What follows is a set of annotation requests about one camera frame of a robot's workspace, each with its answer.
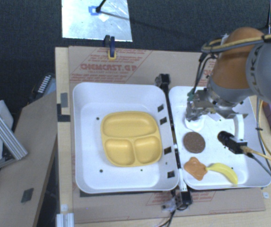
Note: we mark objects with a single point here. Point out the orange toy bread slice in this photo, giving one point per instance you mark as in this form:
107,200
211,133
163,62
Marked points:
195,169

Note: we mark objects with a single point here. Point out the yellow divided plate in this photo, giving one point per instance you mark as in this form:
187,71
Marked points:
130,138

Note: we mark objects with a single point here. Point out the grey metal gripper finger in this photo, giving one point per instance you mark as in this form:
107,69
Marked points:
198,115
189,112

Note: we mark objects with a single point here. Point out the white plastic tray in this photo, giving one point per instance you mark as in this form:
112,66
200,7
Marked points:
220,171
90,136

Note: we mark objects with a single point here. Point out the white flat toy piece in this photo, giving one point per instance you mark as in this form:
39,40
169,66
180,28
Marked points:
195,125

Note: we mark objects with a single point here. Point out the thin black and white rod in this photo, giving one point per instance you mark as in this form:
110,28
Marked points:
173,131

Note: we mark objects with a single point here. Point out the black cylinder on white bracket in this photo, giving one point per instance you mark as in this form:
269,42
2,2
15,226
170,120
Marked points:
229,141

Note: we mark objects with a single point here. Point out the brown round biscuit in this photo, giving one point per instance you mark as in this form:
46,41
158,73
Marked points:
194,142

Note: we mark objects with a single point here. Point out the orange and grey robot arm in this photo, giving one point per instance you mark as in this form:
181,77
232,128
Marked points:
248,65

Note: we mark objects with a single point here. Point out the brown cardboard board red print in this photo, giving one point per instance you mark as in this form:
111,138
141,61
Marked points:
125,65

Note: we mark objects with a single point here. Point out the yellow banana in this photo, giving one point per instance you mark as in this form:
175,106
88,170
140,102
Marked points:
227,171

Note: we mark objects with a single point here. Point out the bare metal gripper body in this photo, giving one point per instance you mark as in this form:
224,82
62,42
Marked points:
207,103

